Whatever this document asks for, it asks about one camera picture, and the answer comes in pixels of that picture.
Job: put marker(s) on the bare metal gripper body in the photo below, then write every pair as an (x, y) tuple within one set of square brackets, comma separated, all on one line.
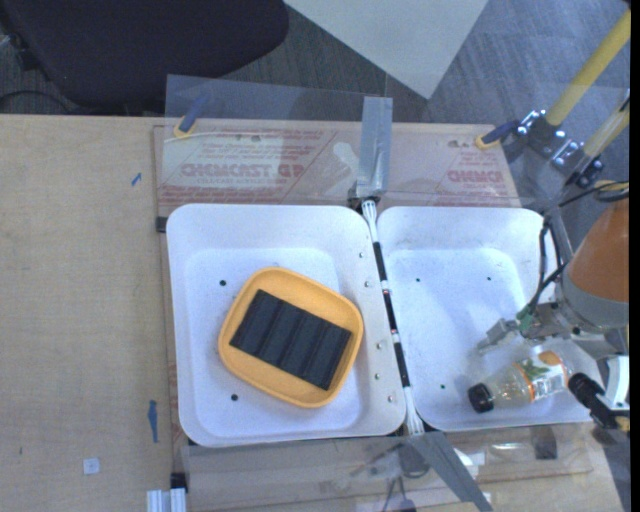
[(550, 322)]

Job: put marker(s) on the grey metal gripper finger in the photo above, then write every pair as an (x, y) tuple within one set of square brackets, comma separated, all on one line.
[(497, 336)]

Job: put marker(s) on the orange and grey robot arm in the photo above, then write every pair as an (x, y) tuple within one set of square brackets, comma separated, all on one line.
[(602, 270)]

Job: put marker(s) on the clear plastic bottle black cap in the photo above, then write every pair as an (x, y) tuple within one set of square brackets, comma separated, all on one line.
[(525, 382)]

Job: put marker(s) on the white plastic tray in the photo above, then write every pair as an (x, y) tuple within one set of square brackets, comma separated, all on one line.
[(200, 320), (450, 310)]

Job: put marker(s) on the thin black and white rod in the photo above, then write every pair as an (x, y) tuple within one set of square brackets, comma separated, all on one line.
[(387, 305)]

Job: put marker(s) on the black ribbed block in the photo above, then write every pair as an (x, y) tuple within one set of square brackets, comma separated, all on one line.
[(292, 340)]

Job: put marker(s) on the yellow plate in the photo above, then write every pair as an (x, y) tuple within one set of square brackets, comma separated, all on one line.
[(250, 365)]

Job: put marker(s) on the brown cardboard board red print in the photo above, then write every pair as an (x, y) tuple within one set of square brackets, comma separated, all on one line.
[(310, 160)]

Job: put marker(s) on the black cylinder on white bracket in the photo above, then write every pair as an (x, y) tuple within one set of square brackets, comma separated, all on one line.
[(597, 395)]

